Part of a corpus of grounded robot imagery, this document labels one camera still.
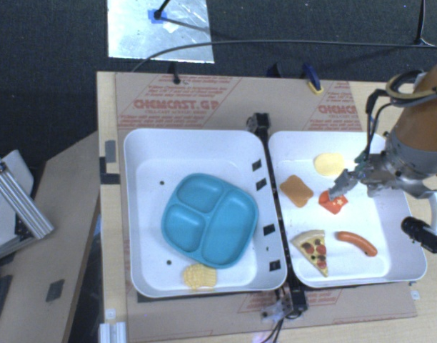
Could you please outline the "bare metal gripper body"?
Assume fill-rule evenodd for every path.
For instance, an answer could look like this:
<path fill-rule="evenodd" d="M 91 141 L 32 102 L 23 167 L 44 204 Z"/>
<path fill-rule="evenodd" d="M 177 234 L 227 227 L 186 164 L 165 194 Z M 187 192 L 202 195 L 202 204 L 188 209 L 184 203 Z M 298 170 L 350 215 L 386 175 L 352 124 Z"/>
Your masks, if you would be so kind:
<path fill-rule="evenodd" d="M 427 199 L 431 189 L 424 185 L 428 176 L 389 154 L 370 154 L 356 165 L 358 181 L 375 197 L 386 189 L 401 190 L 416 199 Z"/>

